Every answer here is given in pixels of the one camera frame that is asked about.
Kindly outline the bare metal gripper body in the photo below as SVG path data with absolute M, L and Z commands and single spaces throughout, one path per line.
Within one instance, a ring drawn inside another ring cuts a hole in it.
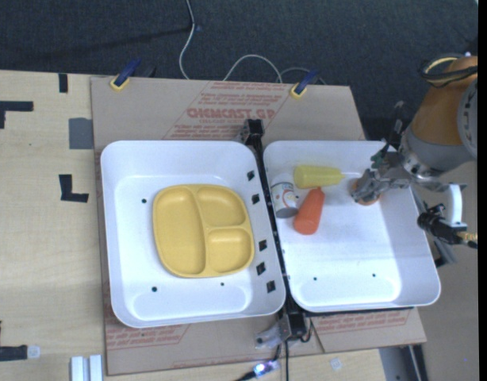
M 423 169 L 415 154 L 379 151 L 370 159 L 371 166 L 366 171 L 366 178 L 371 190 L 379 183 L 386 183 L 387 190 L 405 188 Z

